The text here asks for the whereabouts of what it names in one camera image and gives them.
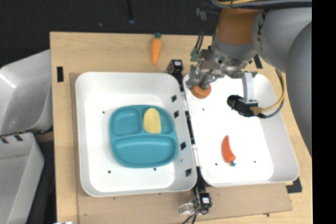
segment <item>carrot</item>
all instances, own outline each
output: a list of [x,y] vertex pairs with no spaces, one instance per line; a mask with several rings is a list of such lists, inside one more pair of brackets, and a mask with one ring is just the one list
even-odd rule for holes
[[152,63],[154,66],[156,66],[159,60],[160,52],[162,49],[162,41],[160,37],[160,33],[155,33],[155,38],[152,41]]
[[231,163],[232,166],[236,165],[233,162],[236,159],[236,156],[232,153],[232,150],[230,148],[230,141],[229,141],[228,135],[224,137],[224,140],[222,143],[222,154],[223,154],[224,161],[226,163]]

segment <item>white tray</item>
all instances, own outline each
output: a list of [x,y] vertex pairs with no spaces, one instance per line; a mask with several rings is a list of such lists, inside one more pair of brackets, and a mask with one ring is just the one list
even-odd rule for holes
[[[165,73],[87,72],[76,80],[80,181],[92,196],[191,189],[197,180],[180,86]],[[113,157],[111,114],[127,105],[156,105],[171,115],[178,140],[175,160],[160,167],[129,168]]]
[[[259,106],[273,105],[277,100],[269,80],[258,74],[253,81]],[[232,110],[227,98],[232,94],[244,96],[241,79],[225,76],[211,87],[205,99],[194,97],[184,87],[204,180],[215,187],[295,180],[299,166],[281,113],[260,119],[246,118]],[[236,166],[223,160],[221,144],[225,135],[229,135]]]

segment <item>orange round object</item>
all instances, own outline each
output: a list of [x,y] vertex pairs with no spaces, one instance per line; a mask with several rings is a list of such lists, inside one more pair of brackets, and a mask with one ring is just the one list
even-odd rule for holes
[[203,90],[200,85],[195,85],[191,88],[191,93],[196,96],[197,98],[203,99],[209,96],[211,93],[211,86],[209,85],[208,88]]
[[252,27],[257,9],[222,8],[216,35],[230,45],[252,44]]

